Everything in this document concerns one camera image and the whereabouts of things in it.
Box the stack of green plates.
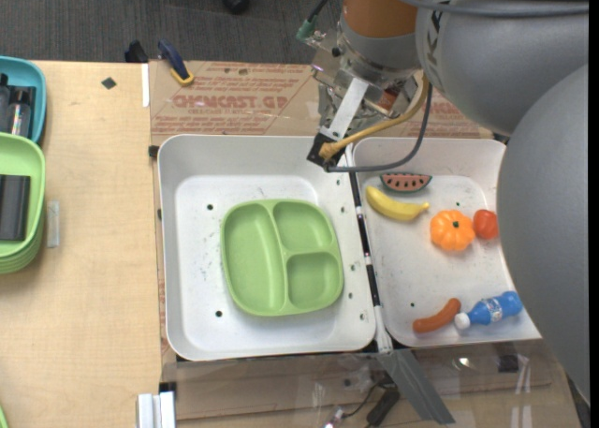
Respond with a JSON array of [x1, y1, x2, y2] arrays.
[[0, 131, 48, 275]]

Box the red pepper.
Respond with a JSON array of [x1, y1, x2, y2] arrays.
[[472, 209, 500, 242]]

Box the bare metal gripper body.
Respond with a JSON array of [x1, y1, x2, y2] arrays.
[[309, 25, 425, 133]]

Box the blue bottle white cap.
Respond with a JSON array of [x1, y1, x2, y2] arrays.
[[453, 290, 524, 332]]

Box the small clear bottle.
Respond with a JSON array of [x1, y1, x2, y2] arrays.
[[8, 87, 34, 138]]

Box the green divided plate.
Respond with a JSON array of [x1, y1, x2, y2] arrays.
[[219, 199, 345, 317]]

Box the black box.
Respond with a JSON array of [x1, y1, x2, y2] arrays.
[[0, 174, 32, 242]]

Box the black cylinder on white bracket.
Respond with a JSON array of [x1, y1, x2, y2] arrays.
[[306, 78, 371, 170]]

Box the yellow banana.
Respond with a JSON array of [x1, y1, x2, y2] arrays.
[[364, 184, 431, 223]]

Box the red watermelon slice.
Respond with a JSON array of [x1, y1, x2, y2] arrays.
[[378, 172, 433, 195]]

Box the orange sausage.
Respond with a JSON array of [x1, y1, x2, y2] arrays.
[[412, 297, 462, 335]]

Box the white plastic tray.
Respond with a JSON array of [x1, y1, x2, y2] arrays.
[[156, 134, 378, 362], [350, 137, 544, 349]]

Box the orange pumpkin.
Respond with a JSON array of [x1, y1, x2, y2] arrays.
[[429, 209, 476, 253]]

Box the black block with thin wires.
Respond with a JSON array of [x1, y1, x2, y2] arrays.
[[366, 388, 402, 426]]

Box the blue divided plate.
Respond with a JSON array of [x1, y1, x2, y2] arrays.
[[0, 55, 48, 144]]

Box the brown cardboard board red print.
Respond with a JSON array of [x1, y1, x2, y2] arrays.
[[148, 59, 565, 421]]

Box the thin black and white rod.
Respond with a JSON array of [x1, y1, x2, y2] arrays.
[[346, 167, 393, 353]]

